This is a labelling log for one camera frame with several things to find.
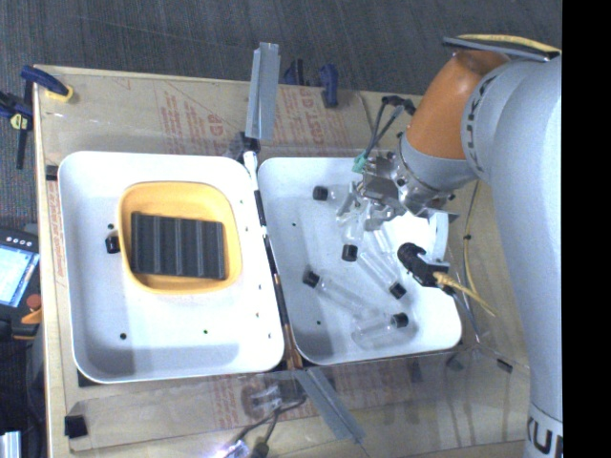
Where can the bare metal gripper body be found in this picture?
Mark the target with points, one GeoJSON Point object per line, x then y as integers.
{"type": "Point", "coordinates": [384, 184]}

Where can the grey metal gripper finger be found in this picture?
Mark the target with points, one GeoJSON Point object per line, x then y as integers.
{"type": "Point", "coordinates": [352, 205]}
{"type": "Point", "coordinates": [379, 217]}

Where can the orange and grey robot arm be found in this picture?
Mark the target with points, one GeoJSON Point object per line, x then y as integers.
{"type": "Point", "coordinates": [520, 170]}

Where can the clear bottle with black cap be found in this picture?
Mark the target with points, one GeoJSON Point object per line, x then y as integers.
{"type": "Point", "coordinates": [400, 320]}
{"type": "Point", "coordinates": [321, 193]}
{"type": "Point", "coordinates": [311, 278]}
{"type": "Point", "coordinates": [350, 252]}
{"type": "Point", "coordinates": [397, 290]}

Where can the white plastic tray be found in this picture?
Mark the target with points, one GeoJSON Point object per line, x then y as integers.
{"type": "Point", "coordinates": [305, 236]}
{"type": "Point", "coordinates": [167, 332]}

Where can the thin black and white rod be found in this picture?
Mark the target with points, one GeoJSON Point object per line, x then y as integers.
{"type": "Point", "coordinates": [267, 241]}

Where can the orange plastic bowl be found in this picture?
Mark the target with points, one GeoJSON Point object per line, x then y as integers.
{"type": "Point", "coordinates": [179, 197]}

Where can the black ribbed rack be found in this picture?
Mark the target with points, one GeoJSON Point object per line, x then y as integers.
{"type": "Point", "coordinates": [176, 246]}

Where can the brown cardboard board, red print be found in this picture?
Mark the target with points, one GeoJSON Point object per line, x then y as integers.
{"type": "Point", "coordinates": [143, 112]}

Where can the black cylinder on white bracket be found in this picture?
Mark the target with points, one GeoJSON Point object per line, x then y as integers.
{"type": "Point", "coordinates": [420, 263]}

